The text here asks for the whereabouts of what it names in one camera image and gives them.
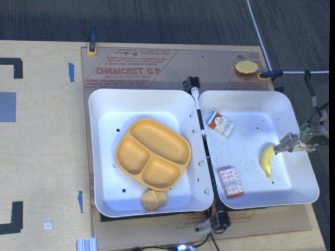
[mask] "light tan tabletop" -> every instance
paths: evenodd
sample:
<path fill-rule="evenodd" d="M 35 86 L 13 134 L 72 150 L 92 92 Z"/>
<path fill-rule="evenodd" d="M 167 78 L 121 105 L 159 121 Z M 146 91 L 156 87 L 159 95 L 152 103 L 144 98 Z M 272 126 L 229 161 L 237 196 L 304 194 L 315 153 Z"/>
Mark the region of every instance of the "light tan tabletop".
<path fill-rule="evenodd" d="M 0 122 L 0 224 L 11 222 L 12 202 L 23 201 L 24 205 L 23 229 L 0 235 L 1 250 L 75 250 L 77 239 L 94 236 L 81 58 L 81 47 L 85 46 L 84 42 L 0 41 L 0 58 L 23 61 L 23 79 L 13 78 L 12 65 L 0 65 L 0 92 L 16 93 L 16 122 Z M 123 43 L 99 46 L 226 48 Z M 69 63 L 74 65 L 74 82 L 69 78 Z M 83 194 L 83 213 L 79 191 Z M 311 229 L 263 232 L 268 235 L 216 242 L 221 250 L 326 250 L 312 206 L 303 207 Z M 45 221 L 52 221 L 51 230 L 44 229 Z M 112 237 L 119 232 L 109 234 Z M 208 241 L 198 250 L 215 247 Z"/>

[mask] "black corner marker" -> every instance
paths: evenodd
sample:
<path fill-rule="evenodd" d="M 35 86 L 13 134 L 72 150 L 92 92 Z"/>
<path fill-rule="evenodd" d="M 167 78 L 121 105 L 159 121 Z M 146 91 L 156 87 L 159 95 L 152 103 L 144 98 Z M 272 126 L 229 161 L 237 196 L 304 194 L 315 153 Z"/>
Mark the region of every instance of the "black corner marker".
<path fill-rule="evenodd" d="M 23 229 L 23 202 L 12 202 L 12 218 L 10 223 L 0 224 L 0 235 L 20 233 Z"/>
<path fill-rule="evenodd" d="M 0 65 L 13 65 L 14 79 L 23 78 L 23 63 L 20 58 L 0 58 Z"/>

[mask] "yellow round object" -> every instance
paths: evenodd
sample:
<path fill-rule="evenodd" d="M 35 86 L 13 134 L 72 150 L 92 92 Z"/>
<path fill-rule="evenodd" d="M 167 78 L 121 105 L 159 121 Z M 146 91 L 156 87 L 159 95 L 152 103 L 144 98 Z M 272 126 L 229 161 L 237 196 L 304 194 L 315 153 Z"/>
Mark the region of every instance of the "yellow round object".
<path fill-rule="evenodd" d="M 154 210 L 157 207 L 163 206 L 166 204 L 165 192 L 148 190 L 143 194 L 141 203 L 148 210 Z"/>
<path fill-rule="evenodd" d="M 258 70 L 258 64 L 249 60 L 240 61 L 235 65 L 235 69 L 243 74 L 255 73 Z"/>

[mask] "toy sink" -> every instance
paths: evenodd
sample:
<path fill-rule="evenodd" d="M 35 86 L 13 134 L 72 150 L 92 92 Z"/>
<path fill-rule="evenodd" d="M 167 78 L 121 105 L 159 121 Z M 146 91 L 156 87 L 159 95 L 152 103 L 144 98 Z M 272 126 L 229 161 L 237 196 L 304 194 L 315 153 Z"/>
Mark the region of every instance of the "toy sink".
<path fill-rule="evenodd" d="M 205 126 L 214 170 L 231 166 L 237 171 L 244 194 L 227 198 L 215 174 L 221 201 L 232 209 L 312 203 L 319 187 L 305 151 L 282 152 L 272 158 L 272 178 L 261 168 L 261 156 L 287 133 L 299 133 L 289 99 L 279 92 L 205 91 L 199 98 L 204 121 L 217 111 L 235 126 L 225 138 Z"/>
<path fill-rule="evenodd" d="M 195 212 L 212 205 L 200 125 L 188 93 L 99 89 L 90 95 L 88 106 L 95 203 L 101 214 L 116 218 Z M 155 149 L 157 136 L 165 151 Z M 136 157 L 136 163 L 127 164 L 130 156 Z M 167 174 L 167 181 L 161 183 L 157 172 Z M 165 190 L 165 205 L 154 210 L 143 207 L 141 197 L 149 186 Z"/>
<path fill-rule="evenodd" d="M 101 214 L 116 218 L 196 212 L 212 205 L 207 157 L 190 94 L 181 90 L 99 89 L 90 95 L 88 106 L 95 203 Z M 260 165 L 267 146 L 279 144 L 289 132 L 299 133 L 285 95 L 208 90 L 200 95 L 199 106 L 219 197 L 227 207 L 262 208 L 317 200 L 319 187 L 305 151 L 275 155 L 272 178 Z M 234 123 L 227 138 L 205 125 L 213 111 Z M 154 135 L 165 142 L 164 151 L 155 149 Z M 127 162 L 130 157 L 133 163 Z M 217 174 L 223 167 L 235 168 L 244 189 L 242 195 L 227 198 Z M 160 182 L 157 175 L 166 174 Z M 165 190 L 167 203 L 146 210 L 140 199 L 151 188 Z"/>

